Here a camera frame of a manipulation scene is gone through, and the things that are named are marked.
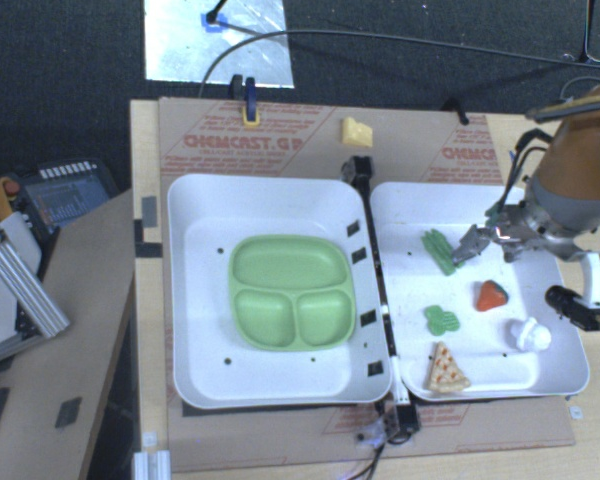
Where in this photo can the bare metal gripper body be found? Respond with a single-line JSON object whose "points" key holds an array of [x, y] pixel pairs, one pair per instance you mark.
{"points": [[535, 230]]}

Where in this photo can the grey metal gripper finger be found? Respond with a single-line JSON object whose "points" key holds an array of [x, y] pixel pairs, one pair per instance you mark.
{"points": [[514, 253], [469, 247]]}

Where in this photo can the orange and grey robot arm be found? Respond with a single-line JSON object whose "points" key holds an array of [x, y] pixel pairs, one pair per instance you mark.
{"points": [[575, 163]]}

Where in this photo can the green bean bundle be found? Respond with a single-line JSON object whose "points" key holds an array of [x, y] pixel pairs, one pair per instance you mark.
{"points": [[439, 249]]}

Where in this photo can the red strawberry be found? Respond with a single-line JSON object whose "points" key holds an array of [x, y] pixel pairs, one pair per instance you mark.
{"points": [[490, 297]]}

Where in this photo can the white plastic tray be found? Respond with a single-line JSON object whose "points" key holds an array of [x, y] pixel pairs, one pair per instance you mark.
{"points": [[500, 328], [205, 293]]}

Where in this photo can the green broccoli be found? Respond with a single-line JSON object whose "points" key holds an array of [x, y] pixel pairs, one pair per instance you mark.
{"points": [[441, 320]]}

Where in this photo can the white garlic bulb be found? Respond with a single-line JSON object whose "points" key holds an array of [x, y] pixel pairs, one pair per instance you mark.
{"points": [[530, 335]]}

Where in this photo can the thin black and white rod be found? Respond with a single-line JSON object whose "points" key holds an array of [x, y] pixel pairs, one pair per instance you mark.
{"points": [[380, 273]]}

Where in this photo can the pizza slice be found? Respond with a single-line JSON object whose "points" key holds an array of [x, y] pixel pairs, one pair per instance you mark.
{"points": [[445, 373]]}

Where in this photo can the yellow cheese wedge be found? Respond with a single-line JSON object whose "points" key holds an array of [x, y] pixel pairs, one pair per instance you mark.
{"points": [[356, 132]]}

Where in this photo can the green divided plate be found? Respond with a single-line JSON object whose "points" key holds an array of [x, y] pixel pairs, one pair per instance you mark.
{"points": [[290, 293]]}

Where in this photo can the brown cardboard board red print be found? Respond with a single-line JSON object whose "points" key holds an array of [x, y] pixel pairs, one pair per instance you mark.
{"points": [[290, 133]]}

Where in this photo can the black cylinder on white bracket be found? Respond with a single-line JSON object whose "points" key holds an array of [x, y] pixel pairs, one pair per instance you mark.
{"points": [[572, 304]]}

